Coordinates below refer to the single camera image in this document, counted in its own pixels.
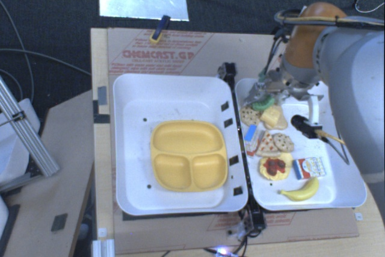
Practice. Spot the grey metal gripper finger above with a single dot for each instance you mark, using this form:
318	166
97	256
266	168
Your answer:
254	94
275	95

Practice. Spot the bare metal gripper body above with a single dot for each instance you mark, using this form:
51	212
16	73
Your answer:
290	83

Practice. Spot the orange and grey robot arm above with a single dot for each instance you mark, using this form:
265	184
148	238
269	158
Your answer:
349	75

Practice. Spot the green toy doughnut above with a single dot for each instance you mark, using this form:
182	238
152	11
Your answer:
262	104

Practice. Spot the yellow cheese wedge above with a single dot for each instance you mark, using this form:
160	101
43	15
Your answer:
270	116

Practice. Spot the brown chocolate chip biscuit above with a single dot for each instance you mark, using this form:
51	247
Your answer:
249	116
284	143

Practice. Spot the beige toy bread slice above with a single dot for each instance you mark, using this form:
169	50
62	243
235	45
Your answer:
282	121

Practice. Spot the blue and white packet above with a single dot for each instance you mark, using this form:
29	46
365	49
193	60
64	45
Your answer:
251	135

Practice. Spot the thin black rod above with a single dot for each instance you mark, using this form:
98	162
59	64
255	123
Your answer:
242	144

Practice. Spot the toy pizza slice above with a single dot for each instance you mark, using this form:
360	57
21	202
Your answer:
267	146

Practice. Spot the yellow spaghetti with red meatballs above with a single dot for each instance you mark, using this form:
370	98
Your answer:
275	168

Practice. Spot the red white blue carton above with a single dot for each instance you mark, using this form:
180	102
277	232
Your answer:
309	168

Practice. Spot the yellow divided plate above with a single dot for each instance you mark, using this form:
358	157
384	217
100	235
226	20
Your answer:
188	156

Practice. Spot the brown cardboard board red print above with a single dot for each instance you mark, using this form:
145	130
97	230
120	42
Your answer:
168	51

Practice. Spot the yellow banana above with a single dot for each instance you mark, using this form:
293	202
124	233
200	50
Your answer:
302	193

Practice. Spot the white plastic tray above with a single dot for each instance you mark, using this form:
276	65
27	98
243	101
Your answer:
135	135
340	189

